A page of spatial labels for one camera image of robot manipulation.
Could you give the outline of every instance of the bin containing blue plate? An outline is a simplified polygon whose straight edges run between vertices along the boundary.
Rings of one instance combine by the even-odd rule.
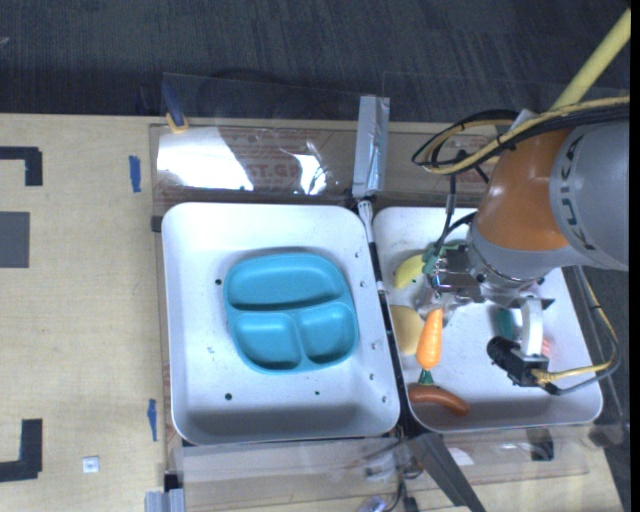
[[[284,252],[245,259],[224,280],[224,306],[240,357],[267,373],[344,361],[358,341],[347,281],[329,259]]]

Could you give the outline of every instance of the beige table surface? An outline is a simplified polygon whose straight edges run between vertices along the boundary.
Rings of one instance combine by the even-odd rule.
[[[0,115],[0,145],[37,146],[44,185],[0,161],[0,211],[30,212],[30,266],[0,269],[0,461],[42,418],[43,471],[0,483],[0,511],[142,511],[166,464],[149,126],[142,117]],[[129,156],[140,158],[133,193]],[[147,418],[156,400],[158,441]],[[98,456],[100,471],[83,473]],[[622,510],[604,454],[584,475],[477,485],[488,510]],[[422,510],[455,509],[440,490]],[[260,510],[356,510],[361,499]]]

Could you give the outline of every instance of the dark floor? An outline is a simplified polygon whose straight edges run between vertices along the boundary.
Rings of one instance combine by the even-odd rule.
[[[0,111],[135,115],[163,73],[391,97],[392,119],[549,106],[622,0],[0,0]],[[242,74],[223,70],[243,69]],[[630,89],[627,45],[596,83]],[[141,101],[140,91],[146,101]],[[628,354],[628,273],[589,271]],[[613,379],[630,421],[629,362]],[[619,416],[609,400],[605,419]],[[630,440],[603,438],[630,510]]]

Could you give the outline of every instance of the brown sausage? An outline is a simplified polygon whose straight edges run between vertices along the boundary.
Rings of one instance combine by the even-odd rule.
[[[469,404],[462,398],[437,386],[412,385],[409,387],[409,400],[416,404],[440,404],[458,416],[466,416],[470,409]]]

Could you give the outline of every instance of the yellow hose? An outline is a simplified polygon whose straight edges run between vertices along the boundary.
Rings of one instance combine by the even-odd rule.
[[[630,38],[631,9],[626,9],[551,108],[579,102]]]

